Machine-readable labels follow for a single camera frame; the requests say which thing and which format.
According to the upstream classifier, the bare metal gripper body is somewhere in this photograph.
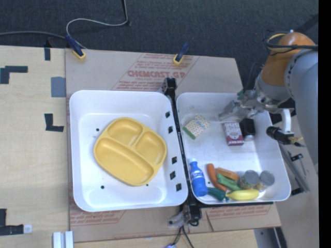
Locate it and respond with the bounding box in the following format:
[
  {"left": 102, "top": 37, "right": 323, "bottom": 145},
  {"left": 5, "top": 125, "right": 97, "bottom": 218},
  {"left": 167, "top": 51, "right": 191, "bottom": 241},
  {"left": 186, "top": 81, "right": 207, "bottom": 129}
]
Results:
[{"left": 236, "top": 88, "right": 283, "bottom": 114}]

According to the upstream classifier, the black can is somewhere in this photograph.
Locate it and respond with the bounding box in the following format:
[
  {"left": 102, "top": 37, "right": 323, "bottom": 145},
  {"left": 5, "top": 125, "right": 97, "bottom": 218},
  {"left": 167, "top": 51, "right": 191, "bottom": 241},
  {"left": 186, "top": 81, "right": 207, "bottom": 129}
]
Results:
[{"left": 238, "top": 117, "right": 257, "bottom": 142}]

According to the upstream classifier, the red carton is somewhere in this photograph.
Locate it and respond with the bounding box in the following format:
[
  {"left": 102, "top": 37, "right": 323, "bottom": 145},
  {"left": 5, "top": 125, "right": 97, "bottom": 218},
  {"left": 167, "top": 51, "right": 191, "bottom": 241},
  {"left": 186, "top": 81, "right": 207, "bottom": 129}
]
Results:
[{"left": 222, "top": 121, "right": 245, "bottom": 147}]

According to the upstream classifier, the patterned carton with green side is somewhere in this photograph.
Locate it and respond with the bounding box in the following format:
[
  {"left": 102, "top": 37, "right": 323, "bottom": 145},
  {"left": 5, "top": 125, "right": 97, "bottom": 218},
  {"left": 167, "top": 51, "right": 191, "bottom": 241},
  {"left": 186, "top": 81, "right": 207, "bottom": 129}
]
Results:
[{"left": 182, "top": 114, "right": 211, "bottom": 141}]

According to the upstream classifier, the white plastic tray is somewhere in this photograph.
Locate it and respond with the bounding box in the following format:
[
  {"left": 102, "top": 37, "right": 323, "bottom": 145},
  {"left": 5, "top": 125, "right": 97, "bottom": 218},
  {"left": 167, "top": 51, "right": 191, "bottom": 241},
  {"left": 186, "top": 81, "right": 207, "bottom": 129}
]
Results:
[
  {"left": 68, "top": 89, "right": 189, "bottom": 213},
  {"left": 175, "top": 91, "right": 292, "bottom": 205}
]

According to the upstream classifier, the thin black rod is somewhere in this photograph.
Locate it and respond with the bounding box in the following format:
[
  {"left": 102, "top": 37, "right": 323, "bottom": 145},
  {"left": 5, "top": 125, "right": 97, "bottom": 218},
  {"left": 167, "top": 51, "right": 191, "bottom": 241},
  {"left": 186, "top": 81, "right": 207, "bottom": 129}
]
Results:
[{"left": 168, "top": 86, "right": 195, "bottom": 207}]

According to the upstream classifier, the green labelled can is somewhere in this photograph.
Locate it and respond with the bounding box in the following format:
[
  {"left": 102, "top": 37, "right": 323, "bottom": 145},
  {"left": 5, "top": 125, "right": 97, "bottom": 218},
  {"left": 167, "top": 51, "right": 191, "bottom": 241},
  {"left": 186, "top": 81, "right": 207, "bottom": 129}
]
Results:
[{"left": 239, "top": 169, "right": 261, "bottom": 191}]

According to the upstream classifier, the orange carrot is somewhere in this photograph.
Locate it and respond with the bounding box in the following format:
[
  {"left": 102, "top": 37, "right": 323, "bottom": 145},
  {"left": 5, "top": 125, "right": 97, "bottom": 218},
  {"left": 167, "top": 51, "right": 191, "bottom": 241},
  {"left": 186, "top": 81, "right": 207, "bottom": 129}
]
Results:
[{"left": 206, "top": 163, "right": 229, "bottom": 193}]

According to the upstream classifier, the small silver can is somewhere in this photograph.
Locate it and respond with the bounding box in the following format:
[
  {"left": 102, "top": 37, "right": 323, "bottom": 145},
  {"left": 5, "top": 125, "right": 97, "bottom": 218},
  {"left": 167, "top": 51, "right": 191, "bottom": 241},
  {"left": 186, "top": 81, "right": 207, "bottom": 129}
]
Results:
[{"left": 258, "top": 170, "right": 276, "bottom": 192}]

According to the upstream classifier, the light green toy vegetable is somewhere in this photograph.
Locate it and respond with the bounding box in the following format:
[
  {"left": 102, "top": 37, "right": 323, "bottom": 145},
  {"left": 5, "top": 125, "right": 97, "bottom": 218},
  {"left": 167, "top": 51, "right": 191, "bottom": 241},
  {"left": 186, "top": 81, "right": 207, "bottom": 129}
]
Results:
[{"left": 216, "top": 173, "right": 242, "bottom": 192}]

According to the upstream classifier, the blue bottle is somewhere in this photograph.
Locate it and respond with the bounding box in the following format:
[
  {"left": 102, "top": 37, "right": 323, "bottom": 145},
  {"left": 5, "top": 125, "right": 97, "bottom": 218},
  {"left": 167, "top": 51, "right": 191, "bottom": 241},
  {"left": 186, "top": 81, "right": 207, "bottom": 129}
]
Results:
[{"left": 187, "top": 158, "right": 209, "bottom": 198}]

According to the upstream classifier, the yellow banana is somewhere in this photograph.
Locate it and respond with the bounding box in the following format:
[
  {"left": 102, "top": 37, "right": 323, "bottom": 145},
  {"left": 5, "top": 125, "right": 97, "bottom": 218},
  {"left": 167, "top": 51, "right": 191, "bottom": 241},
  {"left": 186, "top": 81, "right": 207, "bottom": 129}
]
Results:
[{"left": 225, "top": 189, "right": 260, "bottom": 202}]

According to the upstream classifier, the dark green toy vegetable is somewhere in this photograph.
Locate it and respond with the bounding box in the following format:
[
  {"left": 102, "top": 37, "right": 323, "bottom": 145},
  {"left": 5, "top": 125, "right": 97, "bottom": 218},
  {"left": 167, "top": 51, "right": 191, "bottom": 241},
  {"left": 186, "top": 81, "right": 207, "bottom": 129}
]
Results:
[{"left": 206, "top": 187, "right": 230, "bottom": 202}]

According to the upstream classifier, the yellow divided plate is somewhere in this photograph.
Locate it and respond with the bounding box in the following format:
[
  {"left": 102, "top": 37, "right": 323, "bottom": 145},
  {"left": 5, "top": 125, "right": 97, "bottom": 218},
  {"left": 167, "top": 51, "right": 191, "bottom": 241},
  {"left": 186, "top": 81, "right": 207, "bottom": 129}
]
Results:
[{"left": 93, "top": 116, "right": 168, "bottom": 187}]

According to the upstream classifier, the brown cardboard board red print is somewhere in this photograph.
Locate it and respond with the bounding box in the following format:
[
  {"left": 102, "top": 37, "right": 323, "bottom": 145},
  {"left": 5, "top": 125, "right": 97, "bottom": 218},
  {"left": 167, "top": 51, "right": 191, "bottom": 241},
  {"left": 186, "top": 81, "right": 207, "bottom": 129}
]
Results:
[{"left": 64, "top": 48, "right": 282, "bottom": 243}]

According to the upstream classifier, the black cylinder on white bracket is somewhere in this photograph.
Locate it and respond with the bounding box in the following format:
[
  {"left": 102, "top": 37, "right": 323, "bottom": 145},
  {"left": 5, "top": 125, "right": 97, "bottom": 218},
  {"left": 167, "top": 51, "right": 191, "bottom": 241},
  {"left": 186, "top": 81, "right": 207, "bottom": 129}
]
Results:
[{"left": 266, "top": 108, "right": 296, "bottom": 146}]

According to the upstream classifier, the black block with thin wires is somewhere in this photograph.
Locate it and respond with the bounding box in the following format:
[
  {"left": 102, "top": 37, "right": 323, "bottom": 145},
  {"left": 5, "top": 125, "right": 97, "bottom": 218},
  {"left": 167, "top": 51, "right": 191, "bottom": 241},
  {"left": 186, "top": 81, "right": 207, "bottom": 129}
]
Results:
[
  {"left": 160, "top": 77, "right": 178, "bottom": 96},
  {"left": 180, "top": 203, "right": 203, "bottom": 226}
]

